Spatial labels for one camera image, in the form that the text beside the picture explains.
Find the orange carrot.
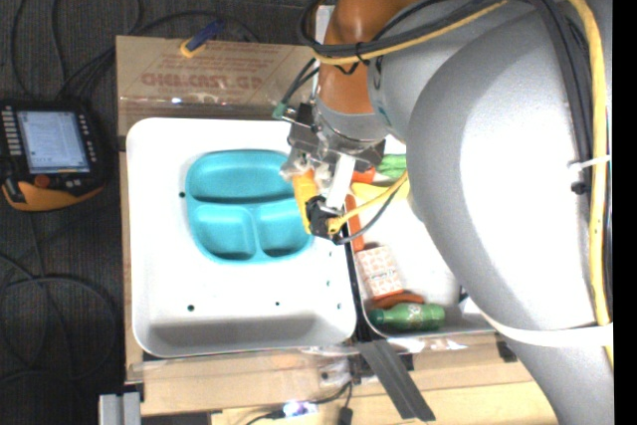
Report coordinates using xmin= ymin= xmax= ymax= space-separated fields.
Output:
xmin=344 ymin=193 xmax=367 ymax=252

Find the yellow oblong toy food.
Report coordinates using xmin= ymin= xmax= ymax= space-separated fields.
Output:
xmin=292 ymin=169 xmax=320 ymax=236

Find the white plastic tray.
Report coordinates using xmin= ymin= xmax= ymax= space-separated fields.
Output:
xmin=342 ymin=133 xmax=500 ymax=340
xmin=124 ymin=116 xmax=359 ymax=359

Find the green bottle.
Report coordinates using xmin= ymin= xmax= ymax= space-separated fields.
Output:
xmin=367 ymin=303 xmax=447 ymax=333

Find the blue divided plate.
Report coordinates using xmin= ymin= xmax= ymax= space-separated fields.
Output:
xmin=184 ymin=148 xmax=317 ymax=265

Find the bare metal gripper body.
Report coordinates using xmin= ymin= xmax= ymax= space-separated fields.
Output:
xmin=286 ymin=102 xmax=387 ymax=167

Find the brown cardboard board red print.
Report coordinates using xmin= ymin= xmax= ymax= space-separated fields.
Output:
xmin=114 ymin=34 xmax=553 ymax=417

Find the white and orange carton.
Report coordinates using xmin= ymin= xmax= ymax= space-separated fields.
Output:
xmin=353 ymin=244 xmax=405 ymax=300

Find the yellow banana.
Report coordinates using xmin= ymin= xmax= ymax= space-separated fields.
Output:
xmin=350 ymin=179 xmax=410 ymax=201

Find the green toy vegetable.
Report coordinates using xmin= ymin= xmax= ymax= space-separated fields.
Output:
xmin=376 ymin=153 xmax=410 ymax=181

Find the orange sausage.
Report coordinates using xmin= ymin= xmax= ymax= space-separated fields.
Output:
xmin=369 ymin=292 xmax=426 ymax=311

